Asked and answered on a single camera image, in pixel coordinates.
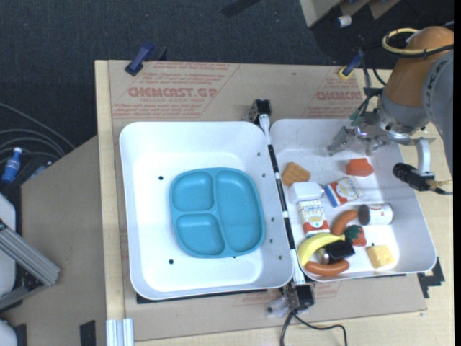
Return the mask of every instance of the bottle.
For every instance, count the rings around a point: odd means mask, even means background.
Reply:
[[[21,167],[21,154],[22,148],[15,147],[13,150],[13,156],[6,162],[5,171],[1,176],[1,181],[5,185],[13,182],[14,178],[16,178],[19,168]]]

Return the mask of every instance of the dark floor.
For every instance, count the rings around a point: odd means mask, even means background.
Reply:
[[[385,33],[454,19],[454,0],[402,0],[377,20],[366,6],[337,29],[335,8],[308,28],[299,0],[239,5],[245,1],[0,0],[0,105],[78,146],[97,132],[94,61],[133,59],[147,40],[166,47],[170,61],[308,65],[345,65],[365,42],[371,64],[392,68],[395,58],[373,46]],[[71,149],[5,106],[0,115],[0,162],[21,146],[11,139],[34,138],[12,129],[44,132],[65,153]],[[49,149],[34,141],[28,147]]]

